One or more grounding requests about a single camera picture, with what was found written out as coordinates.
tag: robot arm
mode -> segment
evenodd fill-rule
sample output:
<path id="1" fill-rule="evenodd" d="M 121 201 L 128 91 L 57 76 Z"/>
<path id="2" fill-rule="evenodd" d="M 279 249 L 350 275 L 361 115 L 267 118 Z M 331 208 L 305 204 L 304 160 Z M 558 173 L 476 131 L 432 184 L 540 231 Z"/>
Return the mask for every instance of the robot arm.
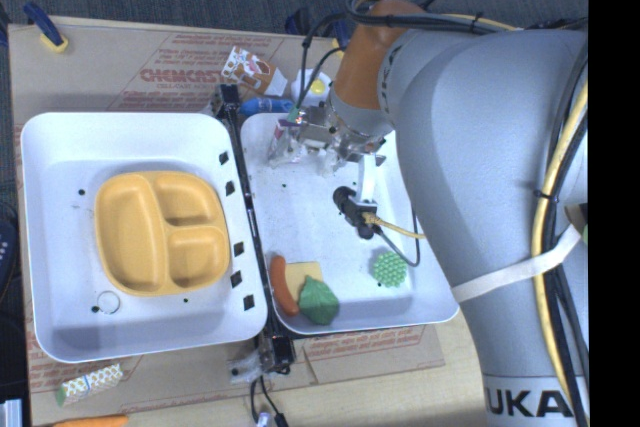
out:
<path id="1" fill-rule="evenodd" d="M 397 0 L 370 12 L 420 13 Z M 452 287 L 551 249 L 569 226 L 565 207 L 588 201 L 586 103 L 580 128 L 561 143 L 561 180 L 544 189 L 559 127 L 579 95 L 586 98 L 586 34 L 479 34 L 475 23 L 463 31 L 359 25 L 324 117 L 336 128 L 338 160 L 375 153 L 396 131 L 405 187 Z M 550 323 L 562 324 L 552 296 L 560 281 L 575 304 L 572 327 L 580 325 L 573 339 L 550 334 Z M 558 270 L 461 303 L 490 426 L 588 425 L 587 283 L 587 247 L 579 243 Z"/>

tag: cardboard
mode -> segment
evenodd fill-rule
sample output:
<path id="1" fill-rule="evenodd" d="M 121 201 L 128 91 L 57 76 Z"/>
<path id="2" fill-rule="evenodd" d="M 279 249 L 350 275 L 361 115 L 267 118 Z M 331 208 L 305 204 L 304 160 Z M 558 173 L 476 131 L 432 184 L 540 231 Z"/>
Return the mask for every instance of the cardboard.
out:
<path id="1" fill-rule="evenodd" d="M 20 131 L 49 111 L 200 112 L 225 82 L 223 66 L 234 47 L 272 63 L 287 82 L 299 69 L 302 38 L 211 29 L 52 17 L 69 40 L 63 53 L 40 41 L 35 26 L 9 28 L 17 182 L 24 212 Z M 314 40 L 308 61 L 332 48 Z M 335 74 L 331 57 L 324 71 Z M 21 219 L 22 266 L 29 384 L 35 426 L 69 418 L 130 414 L 176 405 L 246 396 L 248 383 L 232 383 L 228 362 L 244 358 L 253 341 L 149 354 L 118 361 L 67 365 L 39 347 L 33 327 L 25 219 Z M 288 376 L 271 378 L 284 390 L 410 370 L 440 367 L 444 357 L 431 325 L 336 334 L 295 342 L 297 360 Z M 119 364 L 123 376 L 112 389 L 60 407 L 56 390 L 70 379 Z"/>

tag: green spiky ball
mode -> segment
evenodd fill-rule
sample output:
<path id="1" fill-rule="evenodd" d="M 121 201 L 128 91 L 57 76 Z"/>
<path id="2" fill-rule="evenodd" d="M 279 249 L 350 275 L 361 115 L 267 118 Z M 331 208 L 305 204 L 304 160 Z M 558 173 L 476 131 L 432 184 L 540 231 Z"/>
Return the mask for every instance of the green spiky ball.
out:
<path id="1" fill-rule="evenodd" d="M 373 277 L 385 287 L 399 287 L 407 278 L 407 262 L 392 251 L 384 253 L 373 264 Z"/>

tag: yellow divided plate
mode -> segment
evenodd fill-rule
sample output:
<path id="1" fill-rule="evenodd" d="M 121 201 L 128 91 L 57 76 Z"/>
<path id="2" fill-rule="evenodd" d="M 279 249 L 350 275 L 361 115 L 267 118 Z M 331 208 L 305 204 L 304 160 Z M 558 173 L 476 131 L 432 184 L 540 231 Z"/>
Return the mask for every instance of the yellow divided plate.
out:
<path id="1" fill-rule="evenodd" d="M 147 171 L 107 180 L 96 195 L 95 227 L 107 276 L 130 294 L 196 290 L 215 283 L 229 266 L 220 199 L 190 173 Z"/>

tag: kuka logo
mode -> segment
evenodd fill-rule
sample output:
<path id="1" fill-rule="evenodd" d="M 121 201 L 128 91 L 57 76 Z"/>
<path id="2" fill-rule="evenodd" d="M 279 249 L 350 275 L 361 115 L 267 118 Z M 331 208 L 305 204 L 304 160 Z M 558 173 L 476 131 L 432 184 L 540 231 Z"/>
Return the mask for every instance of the kuka logo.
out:
<path id="1" fill-rule="evenodd" d="M 517 395 L 511 390 L 484 389 L 487 411 L 494 415 L 525 416 L 542 418 L 548 414 L 561 414 L 572 418 L 571 408 L 558 390 L 542 390 L 540 396 L 532 395 L 530 390 L 521 390 Z"/>
<path id="2" fill-rule="evenodd" d="M 195 84 L 216 84 L 220 72 L 214 70 L 158 70 L 146 68 L 140 72 L 145 82 L 189 82 Z"/>

